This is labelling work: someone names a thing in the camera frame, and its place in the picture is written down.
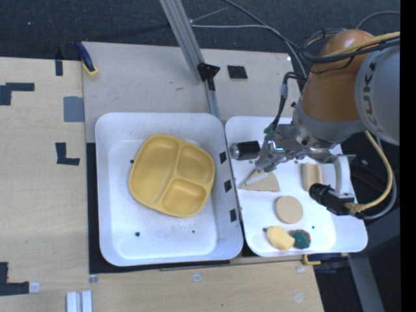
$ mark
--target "black carpet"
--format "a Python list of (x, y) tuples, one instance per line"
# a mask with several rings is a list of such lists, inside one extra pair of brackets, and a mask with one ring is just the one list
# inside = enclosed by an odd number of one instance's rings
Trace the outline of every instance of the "black carpet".
[[(401, 0), (182, 2), (195, 25), (261, 22), (296, 44), (321, 28), (359, 27), (381, 35), (399, 31), (401, 24)], [(81, 41), (177, 45), (159, 0), (0, 0), (0, 25), (0, 57), (78, 59), (75, 44)], [(267, 29), (194, 28), (194, 32), (202, 48), (291, 54), (284, 41)], [(400, 207), (400, 149), (388, 144), (384, 149), (397, 181), (396, 208)], [(375, 155), (363, 135), (347, 140), (343, 150), (357, 155), (352, 182), (359, 202), (380, 195), (385, 186), (384, 169), (373, 160)], [(363, 160), (368, 163), (366, 170), (360, 167)], [(401, 311), (400, 243), (370, 260), (386, 312)], [(317, 268), (316, 274), (326, 312), (361, 311), (348, 265), (325, 271)]]

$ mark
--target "black clamp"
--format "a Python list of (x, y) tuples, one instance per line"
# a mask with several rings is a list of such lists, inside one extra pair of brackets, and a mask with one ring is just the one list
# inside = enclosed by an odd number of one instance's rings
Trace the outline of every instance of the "black clamp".
[(215, 91), (214, 76), (219, 72), (220, 68), (213, 65), (208, 65), (201, 62), (198, 66), (198, 71), (202, 81), (208, 82), (208, 89)]

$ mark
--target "black square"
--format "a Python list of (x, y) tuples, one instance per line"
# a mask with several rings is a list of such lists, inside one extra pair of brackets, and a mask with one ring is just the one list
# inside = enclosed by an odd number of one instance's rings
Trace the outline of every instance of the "black square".
[(247, 79), (246, 68), (244, 66), (227, 66), (230, 79)]

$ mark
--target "yellow cable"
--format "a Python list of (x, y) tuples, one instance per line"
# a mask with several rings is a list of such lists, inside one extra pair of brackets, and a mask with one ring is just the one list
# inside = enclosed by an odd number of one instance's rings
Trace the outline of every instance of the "yellow cable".
[(374, 44), (377, 44), (378, 42), (381, 42), (383, 40), (387, 40), (387, 39), (397, 37), (397, 36), (400, 36), (400, 31), (391, 32), (389, 34), (382, 34), (380, 36), (368, 38), (366, 40), (362, 40), (360, 42), (354, 43), (354, 44), (352, 44), (348, 47), (344, 47), (342, 49), (339, 49), (339, 50), (337, 50), (335, 52), (332, 52), (330, 54), (324, 55), (324, 57), (333, 57), (334, 55), (341, 55), (343, 53), (348, 53), (348, 52), (351, 52), (351, 51), (355, 51), (355, 50), (360, 49), (362, 47), (374, 45)]
[(387, 157), (384, 155), (382, 149), (377, 145), (377, 142), (371, 136), (370, 132), (365, 131), (364, 133), (365, 133), (366, 137), (370, 140), (370, 143), (376, 149), (378, 155), (381, 157), (381, 159), (382, 159), (382, 161), (385, 165), (385, 168), (387, 169), (387, 186), (384, 190), (384, 193), (372, 202), (369, 202), (369, 203), (348, 202), (348, 203), (346, 203), (345, 207), (349, 208), (351, 213), (355, 213), (357, 211), (364, 211), (365, 209), (368, 209), (368, 208), (374, 207), (375, 205), (378, 205), (390, 193), (391, 187), (393, 186), (393, 171), (391, 169), (389, 161), (387, 160)]

